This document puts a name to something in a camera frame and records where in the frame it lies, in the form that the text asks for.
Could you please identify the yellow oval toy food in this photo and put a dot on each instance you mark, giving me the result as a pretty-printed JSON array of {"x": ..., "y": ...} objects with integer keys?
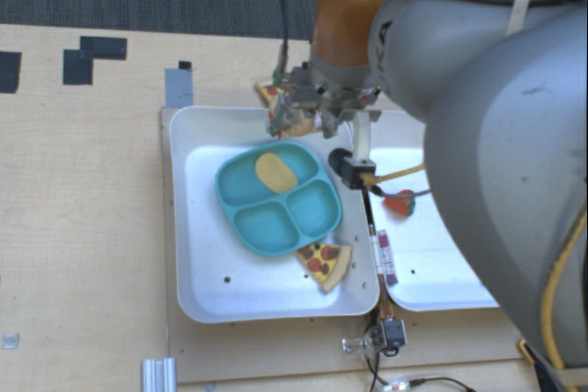
[{"x": 275, "y": 172}]

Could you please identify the white plastic tray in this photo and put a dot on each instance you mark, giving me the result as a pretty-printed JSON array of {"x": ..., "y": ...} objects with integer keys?
[
  {"x": 257, "y": 289},
  {"x": 427, "y": 271}
]

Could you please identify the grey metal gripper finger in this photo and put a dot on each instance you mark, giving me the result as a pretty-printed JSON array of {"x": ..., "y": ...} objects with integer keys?
[
  {"x": 331, "y": 125},
  {"x": 278, "y": 120}
]

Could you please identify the toy pizza slice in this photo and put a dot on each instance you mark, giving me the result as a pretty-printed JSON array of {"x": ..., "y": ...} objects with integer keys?
[
  {"x": 301, "y": 126},
  {"x": 325, "y": 264}
]

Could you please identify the red toy strawberry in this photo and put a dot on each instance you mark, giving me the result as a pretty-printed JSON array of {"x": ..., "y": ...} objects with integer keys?
[{"x": 399, "y": 203}]

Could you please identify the white and purple packet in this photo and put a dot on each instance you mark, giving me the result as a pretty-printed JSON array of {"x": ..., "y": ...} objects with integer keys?
[{"x": 387, "y": 259}]

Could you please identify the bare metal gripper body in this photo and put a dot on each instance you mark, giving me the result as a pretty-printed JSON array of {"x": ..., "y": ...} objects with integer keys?
[{"x": 317, "y": 96}]

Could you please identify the thin black and white rod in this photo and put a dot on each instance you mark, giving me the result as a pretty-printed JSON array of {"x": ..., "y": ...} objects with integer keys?
[{"x": 370, "y": 220}]

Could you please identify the black cylinder on white bracket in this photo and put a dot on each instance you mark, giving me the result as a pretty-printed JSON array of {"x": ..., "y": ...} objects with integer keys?
[{"x": 351, "y": 172}]

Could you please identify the blue divided plate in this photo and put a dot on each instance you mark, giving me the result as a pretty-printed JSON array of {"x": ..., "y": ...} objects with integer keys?
[{"x": 266, "y": 225}]

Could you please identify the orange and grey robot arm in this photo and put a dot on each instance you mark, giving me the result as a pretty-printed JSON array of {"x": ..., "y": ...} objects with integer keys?
[{"x": 482, "y": 115}]

